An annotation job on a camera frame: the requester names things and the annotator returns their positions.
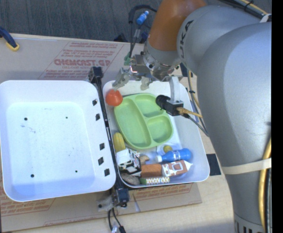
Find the blue connector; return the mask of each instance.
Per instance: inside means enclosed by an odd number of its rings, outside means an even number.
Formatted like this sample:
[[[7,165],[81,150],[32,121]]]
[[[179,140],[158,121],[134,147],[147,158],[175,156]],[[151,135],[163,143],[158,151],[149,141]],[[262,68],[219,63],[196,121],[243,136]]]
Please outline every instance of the blue connector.
[[[145,22],[145,20],[147,19],[147,15],[149,14],[149,11],[148,10],[146,10],[144,13],[142,13],[139,17],[138,17],[138,19],[136,20],[136,22],[137,22],[137,24],[138,25],[142,25],[144,22]]]

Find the white bottle cap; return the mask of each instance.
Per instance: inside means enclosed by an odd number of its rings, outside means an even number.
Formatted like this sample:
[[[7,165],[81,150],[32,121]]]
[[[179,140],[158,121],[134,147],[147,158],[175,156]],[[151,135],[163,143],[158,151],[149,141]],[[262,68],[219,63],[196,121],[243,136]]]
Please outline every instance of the white bottle cap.
[[[162,162],[162,157],[161,157],[161,155],[157,155],[156,157],[155,157],[155,161],[156,161],[156,163],[160,163],[160,162]]]

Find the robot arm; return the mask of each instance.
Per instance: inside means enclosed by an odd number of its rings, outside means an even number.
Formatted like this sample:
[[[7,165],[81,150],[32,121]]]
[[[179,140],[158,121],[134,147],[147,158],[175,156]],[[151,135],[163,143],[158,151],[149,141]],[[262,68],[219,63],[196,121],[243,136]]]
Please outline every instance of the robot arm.
[[[204,123],[227,169],[259,163],[271,139],[272,29],[264,16],[203,0],[163,0],[144,54],[131,62],[147,84],[170,81],[180,63],[197,76]],[[237,233],[268,231],[258,199],[260,169],[226,174]]]

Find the cardboard sheet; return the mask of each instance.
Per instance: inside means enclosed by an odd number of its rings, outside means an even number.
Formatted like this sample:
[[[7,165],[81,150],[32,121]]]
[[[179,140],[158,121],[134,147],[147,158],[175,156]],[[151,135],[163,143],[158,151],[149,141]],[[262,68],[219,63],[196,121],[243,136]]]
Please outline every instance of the cardboard sheet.
[[[114,80],[123,66],[130,45],[119,42],[67,39],[12,34],[19,43],[13,52],[0,38],[0,83],[6,80],[85,80],[92,66],[101,66],[102,85]],[[143,46],[136,44],[135,53]],[[0,156],[0,212],[2,232],[91,220],[107,216],[97,210],[97,200],[109,191],[33,202],[15,202],[3,189]],[[196,183],[167,185],[130,191],[127,208],[131,214],[175,206],[201,203]]]

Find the orange ball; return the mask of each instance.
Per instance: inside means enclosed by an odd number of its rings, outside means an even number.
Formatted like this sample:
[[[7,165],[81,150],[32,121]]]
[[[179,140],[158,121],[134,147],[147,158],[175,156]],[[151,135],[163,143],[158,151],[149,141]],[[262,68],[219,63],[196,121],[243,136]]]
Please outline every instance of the orange ball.
[[[111,89],[106,96],[106,103],[110,106],[119,106],[123,101],[123,97],[119,90]]]

